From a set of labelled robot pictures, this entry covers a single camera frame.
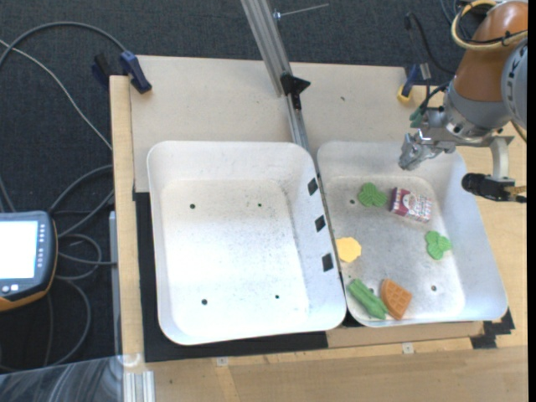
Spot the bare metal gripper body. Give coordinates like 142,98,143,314
412,106,500,155

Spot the green broccoli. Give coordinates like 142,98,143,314
358,182,389,209
424,229,454,261

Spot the white plastic tray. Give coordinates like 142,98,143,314
146,140,348,346
317,140,509,328

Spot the yellow biscuit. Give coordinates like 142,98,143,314
335,236,363,264

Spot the orange waffle slice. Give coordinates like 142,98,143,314
379,278,413,322

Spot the green corn cob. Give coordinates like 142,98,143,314
347,278,389,322

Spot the pale flat board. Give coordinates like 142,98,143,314
128,54,420,194

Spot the black cylinder on white bracket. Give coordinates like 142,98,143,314
460,134,527,204

